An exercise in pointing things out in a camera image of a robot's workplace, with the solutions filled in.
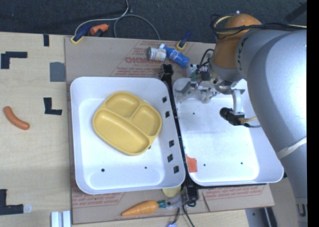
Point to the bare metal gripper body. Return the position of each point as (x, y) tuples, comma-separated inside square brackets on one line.
[(211, 87)]

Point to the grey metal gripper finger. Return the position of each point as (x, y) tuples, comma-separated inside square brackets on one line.
[(207, 98), (184, 91)]

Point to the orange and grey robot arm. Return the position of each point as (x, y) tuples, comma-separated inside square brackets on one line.
[(274, 84)]

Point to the blue bottle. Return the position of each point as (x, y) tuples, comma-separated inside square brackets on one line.
[(177, 55)]

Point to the white can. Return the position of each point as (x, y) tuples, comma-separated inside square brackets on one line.
[(157, 54)]

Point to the white plastic tray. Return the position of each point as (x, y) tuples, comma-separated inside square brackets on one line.
[(224, 146), (119, 171)]

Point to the orange flat square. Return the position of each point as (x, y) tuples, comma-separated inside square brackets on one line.
[(191, 165)]

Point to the yellow divided plate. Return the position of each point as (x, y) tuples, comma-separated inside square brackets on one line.
[(124, 126)]

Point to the brown cardboard board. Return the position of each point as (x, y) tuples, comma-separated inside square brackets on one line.
[(99, 56)]

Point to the pale yellow round disc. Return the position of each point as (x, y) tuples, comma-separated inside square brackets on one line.
[(171, 191)]

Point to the orange carrot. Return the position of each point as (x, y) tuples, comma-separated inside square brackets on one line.
[(143, 208)]

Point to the orange sausage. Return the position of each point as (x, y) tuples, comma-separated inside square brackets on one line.
[(15, 120)]

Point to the black cylinder on white bracket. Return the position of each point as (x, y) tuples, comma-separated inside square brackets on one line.
[(233, 116)]

